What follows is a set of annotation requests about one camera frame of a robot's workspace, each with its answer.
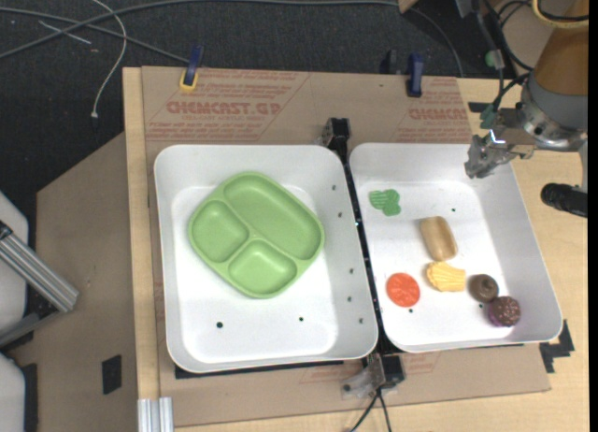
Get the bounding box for yellow toy crinkle chip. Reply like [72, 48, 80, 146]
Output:
[425, 260, 467, 294]

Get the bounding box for tan toy bread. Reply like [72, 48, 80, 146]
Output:
[418, 215, 460, 263]

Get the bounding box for black block with thin wires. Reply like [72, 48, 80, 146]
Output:
[320, 117, 352, 152]
[366, 353, 406, 390]

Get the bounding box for brown toy doughnut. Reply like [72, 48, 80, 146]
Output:
[467, 273, 500, 304]

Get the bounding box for white plastic tray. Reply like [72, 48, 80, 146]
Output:
[348, 141, 564, 354]
[152, 143, 380, 374]

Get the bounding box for orange round toy slice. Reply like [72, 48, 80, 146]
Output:
[385, 271, 421, 308]

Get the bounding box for green toy broccoli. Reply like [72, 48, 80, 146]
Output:
[367, 188, 403, 218]

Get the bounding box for thin black rod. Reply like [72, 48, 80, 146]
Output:
[343, 153, 385, 354]

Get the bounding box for black cylinder on white bracket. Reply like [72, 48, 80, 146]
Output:
[540, 138, 590, 220]

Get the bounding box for brown cardboard board red print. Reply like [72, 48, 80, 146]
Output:
[139, 65, 553, 427]

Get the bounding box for green divided plate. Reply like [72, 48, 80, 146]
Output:
[187, 170, 326, 300]

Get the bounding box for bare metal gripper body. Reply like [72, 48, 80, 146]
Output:
[487, 108, 589, 160]

